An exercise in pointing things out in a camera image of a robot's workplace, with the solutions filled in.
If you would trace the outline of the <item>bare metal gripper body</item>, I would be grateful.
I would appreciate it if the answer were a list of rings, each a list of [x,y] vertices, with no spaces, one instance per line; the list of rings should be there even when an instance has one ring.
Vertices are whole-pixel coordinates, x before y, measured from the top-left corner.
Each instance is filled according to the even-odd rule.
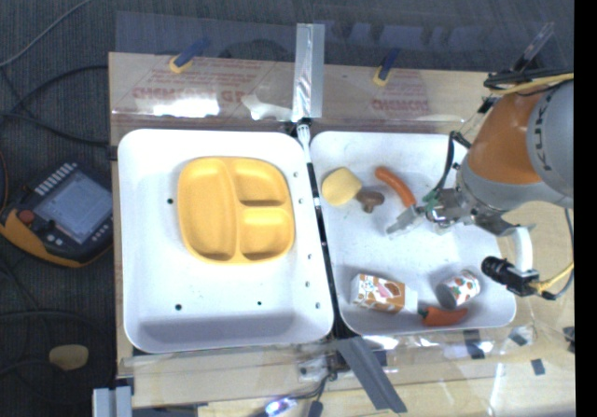
[[[434,232],[448,232],[455,225],[472,225],[477,200],[463,188],[431,190],[423,197],[423,214]]]

